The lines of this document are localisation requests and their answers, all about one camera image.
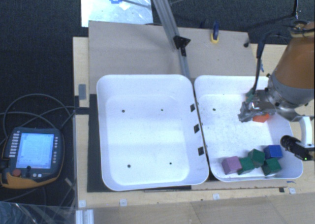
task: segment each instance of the orange block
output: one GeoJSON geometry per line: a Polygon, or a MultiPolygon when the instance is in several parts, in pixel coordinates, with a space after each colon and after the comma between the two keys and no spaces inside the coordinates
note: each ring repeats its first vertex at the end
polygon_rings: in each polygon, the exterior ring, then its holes
{"type": "Polygon", "coordinates": [[[268,118],[269,118],[269,114],[265,114],[263,116],[254,116],[252,120],[258,123],[264,123],[265,121],[268,120],[268,118]]]}

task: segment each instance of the black floor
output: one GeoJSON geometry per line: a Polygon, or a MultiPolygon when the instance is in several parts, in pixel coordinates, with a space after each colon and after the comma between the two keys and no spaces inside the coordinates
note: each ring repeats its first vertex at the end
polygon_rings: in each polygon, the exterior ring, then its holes
{"type": "MultiPolygon", "coordinates": [[[[314,20],[314,1],[299,0],[300,18],[314,20]]],[[[172,10],[179,27],[198,28],[206,18],[211,27],[218,20],[220,29],[249,32],[251,42],[257,43],[262,34],[273,29],[288,36],[285,25],[289,20],[279,19],[290,15],[293,5],[294,0],[186,0],[173,4],[172,10]]],[[[154,22],[158,23],[154,9],[153,15],[154,22]]],[[[4,112],[14,99],[31,93],[45,93],[66,105],[74,105],[72,38],[88,36],[88,29],[81,27],[80,19],[80,0],[0,0],[0,112],[4,112]]],[[[276,37],[267,42],[286,43],[276,37]]],[[[12,110],[41,113],[55,106],[58,105],[36,98],[19,102],[12,110]]],[[[58,126],[65,118],[62,111],[51,115],[51,121],[58,126]]],[[[26,119],[28,117],[11,115],[7,130],[10,132],[26,119]]],[[[71,123],[65,126],[63,133],[67,155],[60,179],[13,202],[71,203],[74,192],[65,182],[68,178],[74,183],[71,123]]],[[[3,138],[0,129],[0,141],[3,138]]],[[[1,188],[0,200],[25,192],[28,191],[1,188]]]]}

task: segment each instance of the blue cube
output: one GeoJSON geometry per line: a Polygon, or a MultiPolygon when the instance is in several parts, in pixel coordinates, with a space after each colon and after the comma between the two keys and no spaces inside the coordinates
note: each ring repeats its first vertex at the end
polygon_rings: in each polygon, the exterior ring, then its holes
{"type": "Polygon", "coordinates": [[[266,154],[266,159],[280,159],[282,158],[282,151],[280,145],[268,145],[266,148],[264,148],[264,153],[266,154]]]}

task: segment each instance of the blue screen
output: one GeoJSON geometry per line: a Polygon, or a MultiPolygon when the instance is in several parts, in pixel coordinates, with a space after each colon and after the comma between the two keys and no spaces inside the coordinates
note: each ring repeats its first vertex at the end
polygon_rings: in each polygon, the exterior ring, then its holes
{"type": "Polygon", "coordinates": [[[50,169],[53,134],[22,133],[16,168],[50,169]]]}

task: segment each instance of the emergency stop button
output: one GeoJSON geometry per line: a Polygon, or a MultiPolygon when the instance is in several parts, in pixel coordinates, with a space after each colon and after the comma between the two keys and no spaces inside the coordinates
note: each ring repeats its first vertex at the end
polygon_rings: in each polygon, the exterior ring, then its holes
{"type": "Polygon", "coordinates": [[[14,177],[20,177],[21,174],[22,174],[22,172],[21,172],[20,169],[14,169],[14,170],[12,171],[12,175],[13,175],[14,177]]]}

